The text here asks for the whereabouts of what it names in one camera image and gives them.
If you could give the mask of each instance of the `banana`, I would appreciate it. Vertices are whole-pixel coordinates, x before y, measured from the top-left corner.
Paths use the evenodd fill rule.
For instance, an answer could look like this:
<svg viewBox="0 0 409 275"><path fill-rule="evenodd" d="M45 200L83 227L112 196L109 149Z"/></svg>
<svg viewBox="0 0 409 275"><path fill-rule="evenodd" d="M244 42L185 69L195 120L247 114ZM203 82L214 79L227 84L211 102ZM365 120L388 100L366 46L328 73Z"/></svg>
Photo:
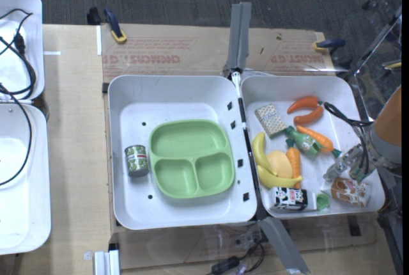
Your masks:
<svg viewBox="0 0 409 275"><path fill-rule="evenodd" d="M264 152L264 144L265 144L265 136L264 132L258 133L254 136L253 142L251 143L251 148L253 150L254 160L256 161L256 165L260 165L261 167L265 168L269 173L277 175L277 173L271 168L270 162L267 159L267 156Z"/></svg>
<svg viewBox="0 0 409 275"><path fill-rule="evenodd" d="M257 174L260 179L261 184L263 184L268 189L271 189L273 186L276 187L294 187L294 185L302 180L301 176L297 178L284 178L277 177L271 174L268 170L260 165L257 165Z"/></svg>

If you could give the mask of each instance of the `black cable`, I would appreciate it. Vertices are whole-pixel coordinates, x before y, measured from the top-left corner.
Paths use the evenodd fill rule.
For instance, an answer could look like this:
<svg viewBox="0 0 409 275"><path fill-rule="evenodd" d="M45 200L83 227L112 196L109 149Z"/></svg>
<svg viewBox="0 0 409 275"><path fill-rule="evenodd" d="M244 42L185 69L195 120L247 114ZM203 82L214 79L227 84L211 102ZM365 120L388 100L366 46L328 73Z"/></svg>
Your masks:
<svg viewBox="0 0 409 275"><path fill-rule="evenodd" d="M29 74L30 84L29 86L27 86L26 88L22 90L8 92L8 93L0 88L0 93L3 93L3 94L11 93L12 95L17 95L17 94L27 92L27 94L23 97L23 99L25 99L25 98L28 98L34 90L34 85L36 82L36 73L35 73L33 66L31 66L30 62L25 57L24 49L26 48L26 46L24 45L23 37L21 36L20 33L18 33L15 35L15 39L17 43L17 48L19 50L16 50L14 47L11 46L11 44L9 44L6 40L3 39L3 37L0 36L0 42L5 44L7 46L7 49L10 49L11 51L13 51L22 60L23 64L26 66L26 70Z"/></svg>
<svg viewBox="0 0 409 275"><path fill-rule="evenodd" d="M8 180L5 180L4 182L0 183L0 186L7 184L9 182L11 182L12 180L14 180L14 178L16 178L24 169L24 167L27 164L27 160L30 154L30 150L31 150L31 142L33 140L33 129L31 128L31 122L30 122L30 118L26 112L26 110L24 110L24 107L21 105L21 103L16 99L16 97L11 94L4 86L3 84L0 83L0 88L7 92L7 94L14 100L14 102L20 107L20 109L22 110L22 112L24 113L24 116L26 117L27 120L27 124L28 124L28 128L29 128L29 141L28 141L28 147L27 147L27 154L26 154L26 158L24 159L23 165L21 165L20 169L16 172L16 174L14 174L12 177L10 177Z"/></svg>
<svg viewBox="0 0 409 275"><path fill-rule="evenodd" d="M327 111L329 111L331 114L333 114L335 117L338 117L338 118L342 119L344 122L351 125L352 127L356 127L356 128L359 129L360 135L358 135L358 137L360 139L363 154L362 154L362 158L360 160L360 163L359 163L358 167L359 167L359 169L362 169L362 167L364 166L364 162L365 162L365 172L364 172L364 174L365 175L368 174L369 173L369 155L368 155L368 151L367 151L367 147L366 147L364 127L372 125L373 122L363 122L362 120L349 119L342 112L340 112L340 110L336 106L334 106L334 105L332 105L332 104L330 104L328 102L324 102L324 108Z"/></svg>
<svg viewBox="0 0 409 275"><path fill-rule="evenodd" d="M33 13L32 13L32 12L27 12L27 11L25 11L25 10L23 10L23 9L20 9L20 8L16 8L16 9L12 9L12 10L10 10L9 12L5 13L4 15L0 16L0 20L3 19L3 18L5 18L5 17L7 17L7 16L9 16L9 15L10 15L11 13L13 13L13 12L22 12L22 13L25 13L25 14L26 14L26 16L20 21L20 24L19 24L19 26L18 26L18 28L17 28L17 31L16 31L16 36L17 36L17 34L20 33L20 29L21 29L21 27L22 27L24 21L26 21L26 19L27 19L28 17L30 17ZM10 45L14 43L14 40L15 40L15 36L14 36L13 40L10 42ZM2 54L3 54L4 52L6 52L7 50L8 50L8 47L6 47L3 51L1 51L1 52L0 52L0 55L2 55Z"/></svg>
<svg viewBox="0 0 409 275"><path fill-rule="evenodd" d="M263 262L266 252L264 250L263 245L261 244L261 240L257 241L252 247L250 247L250 249L246 252L246 254L240 260L244 259L247 256L251 256L257 250L258 247L260 247L261 249L260 257L258 258L257 262L250 269L246 269L244 273L252 272L254 269L259 267L261 263Z"/></svg>
<svg viewBox="0 0 409 275"><path fill-rule="evenodd" d="M244 271L244 273L248 273L253 271L254 269L256 269L257 267L259 267L261 265L261 263L264 260L265 257L265 249L263 247L263 245L261 244L263 241L263 239L255 242L248 250L247 252L240 258L236 257L236 256L232 256L226 260L223 260L219 263L216 263L215 265L212 266L212 271L207 274L207 275L221 275L225 272L227 272L228 270L237 267L240 263L241 260L243 260L244 258L251 256L256 250L257 248L261 249L261 254L260 257L258 258L257 262L250 268Z"/></svg>

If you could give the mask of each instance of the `black wire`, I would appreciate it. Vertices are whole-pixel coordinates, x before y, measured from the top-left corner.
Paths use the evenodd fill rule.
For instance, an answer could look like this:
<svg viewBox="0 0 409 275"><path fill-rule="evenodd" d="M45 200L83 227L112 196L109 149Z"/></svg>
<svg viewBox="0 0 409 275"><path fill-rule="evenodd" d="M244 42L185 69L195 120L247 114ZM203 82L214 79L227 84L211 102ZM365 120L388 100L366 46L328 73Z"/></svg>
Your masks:
<svg viewBox="0 0 409 275"><path fill-rule="evenodd" d="M13 48L7 41L5 41L3 39L3 37L0 36L0 42L4 43L8 49L12 50L25 64L27 72L29 74L29 78L30 78L30 84L28 87L19 90L19 91L13 91L13 92L9 92L9 91L5 91L4 89L0 88L0 93L3 94L9 94L11 93L12 95L17 95L17 94L21 94L24 92L27 92L27 94L23 97L23 99L28 98L30 96L30 94L32 94L33 90L34 90L34 85L36 82L36 73L34 71L33 66L31 66L30 62L28 62L28 60L26 59L26 57L21 54L18 50L16 50L15 48Z"/></svg>
<svg viewBox="0 0 409 275"><path fill-rule="evenodd" d="M17 32L16 32L16 35L17 35L17 34L20 33L20 29L21 29L21 26L23 25L24 21L25 21L28 17L30 17L33 13L32 13L32 12L27 12L27 11L25 11L25 10L23 10L23 9L20 9L20 8L16 8L16 9L12 9L12 10L10 10L8 13L5 13L4 15L0 16L0 20L3 19L3 18L5 18L5 17L7 17L7 16L9 16L9 15L10 15L11 13L13 13L13 12L22 12L22 13L25 13L25 14L26 14L26 16L20 21L20 24L19 24L19 26L18 26L18 28L17 28ZM15 36L14 36L13 40L10 42L10 45L14 43L14 39L15 39ZM4 52L6 52L7 50L8 50L8 47L6 47L3 51L1 51L1 52L0 52L0 55L2 55L2 54L3 54Z"/></svg>
<svg viewBox="0 0 409 275"><path fill-rule="evenodd" d="M360 163L359 163L358 167L359 167L359 169L362 169L362 167L364 166L364 162L365 162L365 172L364 172L364 174L365 175L368 174L369 173L369 155L368 155L368 151L367 151L367 147L366 147L364 127L372 125L373 122L363 122L362 120L349 119L342 112L340 112L340 110L336 106L334 106L333 104L330 104L328 102L324 102L324 108L327 111L329 111L331 114L333 114L335 117L338 117L338 118L342 119L344 122L351 125L352 127L356 127L356 128L359 129L360 135L358 135L358 137L360 139L360 144L362 146L363 154L362 154L362 158L360 160Z"/></svg>
<svg viewBox="0 0 409 275"><path fill-rule="evenodd" d="M21 165L20 169L18 170L18 172L16 172L16 174L14 174L12 177L10 177L8 180L5 180L4 182L0 183L0 186L7 184L9 182L11 182L12 180L14 180L14 178L16 178L24 169L24 167L27 164L27 160L30 154L30 149L31 149L31 142L33 140L33 129L31 128L31 122L30 122L30 118L26 112L26 110L24 110L23 106L21 105L21 103L16 99L16 97L11 94L1 83L0 83L0 88L2 88L2 90L4 90L5 92L8 92L7 94L9 94L9 96L14 100L14 102L20 107L20 109L22 110L22 112L24 113L24 116L26 117L27 120L27 124L28 124L28 128L29 128L29 141L28 141L28 147L27 147L27 154L26 154L26 158L24 159L23 165Z"/></svg>
<svg viewBox="0 0 409 275"><path fill-rule="evenodd" d="M251 256L258 247L260 247L261 249L261 255L259 257L259 259L257 260L257 262L250 268L244 271L244 273L247 272L252 272L254 269L256 269L257 267L259 267L261 265L261 263L264 260L265 257L265 249L263 247L263 245L261 244L262 240L257 241L254 245L252 245L246 252L246 254L244 256L242 256L241 258L239 258L239 260L243 260L244 258Z"/></svg>

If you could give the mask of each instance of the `can label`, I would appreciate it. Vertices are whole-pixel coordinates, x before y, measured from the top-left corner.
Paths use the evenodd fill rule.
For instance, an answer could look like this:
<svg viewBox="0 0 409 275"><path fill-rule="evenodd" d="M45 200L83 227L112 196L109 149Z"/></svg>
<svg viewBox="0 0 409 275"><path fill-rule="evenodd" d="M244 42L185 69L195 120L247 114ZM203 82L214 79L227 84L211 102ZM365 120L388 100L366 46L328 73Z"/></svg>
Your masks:
<svg viewBox="0 0 409 275"><path fill-rule="evenodd" d="M149 172L146 149L143 145L132 145L125 149L128 175L139 177Z"/></svg>

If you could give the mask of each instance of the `orange carrot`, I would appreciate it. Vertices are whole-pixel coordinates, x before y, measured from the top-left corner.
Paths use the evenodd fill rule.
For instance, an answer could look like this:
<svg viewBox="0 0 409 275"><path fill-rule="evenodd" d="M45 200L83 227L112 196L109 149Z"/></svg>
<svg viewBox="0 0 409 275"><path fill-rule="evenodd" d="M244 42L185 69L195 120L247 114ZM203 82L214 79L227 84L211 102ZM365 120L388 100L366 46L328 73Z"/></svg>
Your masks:
<svg viewBox="0 0 409 275"><path fill-rule="evenodd" d="M291 168L293 168L293 178L297 178L298 176L301 175L301 157L300 157L300 152L294 148L294 140L293 139L287 139L286 140L288 149L286 152L287 158L289 160L289 163L291 164ZM301 188L301 183L297 182L294 184L295 189L300 189Z"/></svg>
<svg viewBox="0 0 409 275"><path fill-rule="evenodd" d="M308 97L303 97L303 98L296 100L287 109L287 113L288 114L292 113L293 111L296 111L297 109L300 109L300 108L314 108L317 106L317 104L320 104L320 101L318 101L317 97L309 95Z"/></svg>
<svg viewBox="0 0 409 275"><path fill-rule="evenodd" d="M321 149L322 152L331 152L334 149L334 145L328 137L317 133L312 129L297 125L297 131L303 134L310 135L313 139L315 139L315 141L323 146L323 148Z"/></svg>
<svg viewBox="0 0 409 275"><path fill-rule="evenodd" d="M305 125L308 123L315 122L319 117L322 116L324 112L324 108L321 106L316 107L313 111L309 114L305 114L303 116L295 116L294 117L294 124L295 125Z"/></svg>

